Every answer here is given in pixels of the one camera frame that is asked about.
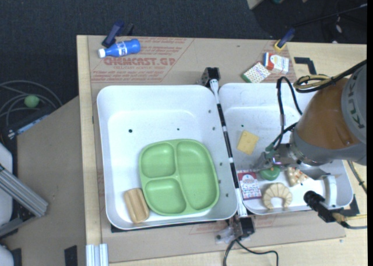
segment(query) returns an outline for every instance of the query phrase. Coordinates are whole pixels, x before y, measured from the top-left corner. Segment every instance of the green plate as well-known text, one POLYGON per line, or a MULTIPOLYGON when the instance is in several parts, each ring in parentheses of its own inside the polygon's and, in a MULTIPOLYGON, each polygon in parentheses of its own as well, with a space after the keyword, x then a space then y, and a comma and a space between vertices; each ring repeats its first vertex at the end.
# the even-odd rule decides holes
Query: green plate
POLYGON ((196 140, 168 140, 146 146, 139 156, 139 170, 145 200, 160 215, 206 211, 219 198, 210 152, 196 140))

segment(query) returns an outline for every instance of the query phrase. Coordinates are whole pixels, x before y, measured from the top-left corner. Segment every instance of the blue marker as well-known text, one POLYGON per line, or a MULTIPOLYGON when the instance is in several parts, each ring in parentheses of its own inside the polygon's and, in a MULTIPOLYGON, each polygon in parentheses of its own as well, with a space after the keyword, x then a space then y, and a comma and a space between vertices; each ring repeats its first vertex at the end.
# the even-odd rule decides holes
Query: blue marker
POLYGON ((136 54, 140 52, 140 50, 140 42, 134 38, 133 40, 129 41, 117 42, 107 49, 99 49, 98 56, 100 58, 104 58, 106 56, 122 57, 129 54, 136 54))

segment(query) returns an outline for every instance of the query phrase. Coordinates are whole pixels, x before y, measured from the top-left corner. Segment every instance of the wooden table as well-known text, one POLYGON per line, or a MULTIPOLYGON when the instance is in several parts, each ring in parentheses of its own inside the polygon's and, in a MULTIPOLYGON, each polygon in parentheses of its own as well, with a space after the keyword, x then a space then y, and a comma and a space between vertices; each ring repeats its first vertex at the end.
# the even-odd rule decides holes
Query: wooden table
MULTIPOLYGON (((89 40, 92 37, 78 36, 78 73, 79 73, 79 101, 80 101, 80 125, 82 134, 82 162, 83 181, 85 197, 85 224, 87 244, 98 245, 103 242, 101 232, 101 217, 98 199, 97 184, 97 161, 95 151, 94 124, 92 122, 92 86, 90 78, 90 56, 96 53, 90 49, 89 40)), ((97 37, 97 41, 102 41, 102 37, 97 37)), ((266 41, 251 40, 204 40, 194 39, 194 44, 201 48, 206 48, 206 57, 212 58, 210 62, 197 60, 196 68, 202 74, 204 68, 208 66, 239 65, 242 64, 242 57, 248 54, 246 49, 253 49, 259 46, 262 51, 263 46, 268 47, 266 41), (224 56, 214 56, 211 52, 219 52, 219 46, 226 52, 224 56)), ((294 57, 311 58, 318 73, 336 75, 356 63, 366 59, 366 45, 339 45, 339 44, 314 44, 289 42, 288 54, 294 62, 294 57)), ((296 76, 309 74, 307 65, 294 64, 296 76)), ((239 77, 242 69, 221 71, 221 79, 224 81, 242 81, 239 77)), ((170 83, 176 81, 171 77, 170 83)), ((361 176, 366 180, 366 167, 357 166, 361 176)), ((347 169, 356 199, 360 208, 360 213, 367 213, 367 195, 358 186, 357 181, 347 169)), ((354 221, 354 225, 366 224, 366 219, 354 221)), ((257 247, 254 250, 276 250, 280 257, 281 265, 366 265, 367 264, 367 230, 347 230, 346 237, 338 239, 317 240, 302 243, 280 244, 268 247, 257 247)), ((113 265, 220 265, 222 264, 224 251, 213 251, 209 253, 188 254, 183 256, 154 258, 151 260, 137 260, 119 262, 113 265)), ((232 250, 228 262, 231 265, 275 265, 274 256, 253 255, 244 250, 232 250)))

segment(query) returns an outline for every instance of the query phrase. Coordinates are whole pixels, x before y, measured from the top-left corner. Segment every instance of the yellow sponge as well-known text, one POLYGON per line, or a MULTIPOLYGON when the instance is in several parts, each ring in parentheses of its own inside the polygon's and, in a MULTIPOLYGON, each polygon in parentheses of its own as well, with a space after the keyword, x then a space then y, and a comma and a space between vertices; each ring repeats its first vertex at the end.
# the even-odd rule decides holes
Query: yellow sponge
POLYGON ((258 140, 259 140, 258 136, 244 130, 241 133, 241 137, 238 142, 237 149, 248 155, 251 155, 252 152, 254 151, 256 142, 258 142, 258 140))

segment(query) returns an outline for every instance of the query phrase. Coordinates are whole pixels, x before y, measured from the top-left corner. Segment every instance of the beige toy food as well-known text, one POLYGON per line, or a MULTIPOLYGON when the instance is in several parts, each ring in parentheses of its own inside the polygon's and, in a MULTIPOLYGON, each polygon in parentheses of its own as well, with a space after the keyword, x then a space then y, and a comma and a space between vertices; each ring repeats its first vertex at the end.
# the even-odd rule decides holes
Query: beige toy food
POLYGON ((308 179, 305 173, 293 166, 286 169, 286 176, 290 186, 298 185, 308 179))
POLYGON ((128 214, 131 220, 138 224, 149 217, 149 208, 145 202, 144 194, 141 189, 130 189, 124 193, 128 214))
POLYGON ((237 149, 251 155, 258 140, 258 136, 244 130, 241 134, 240 140, 238 141, 237 149))
POLYGON ((293 200, 293 195, 291 194, 289 189, 282 183, 272 183, 263 193, 262 201, 265 207, 267 207, 268 209, 273 209, 271 199, 275 197, 284 199, 284 207, 288 207, 293 200))

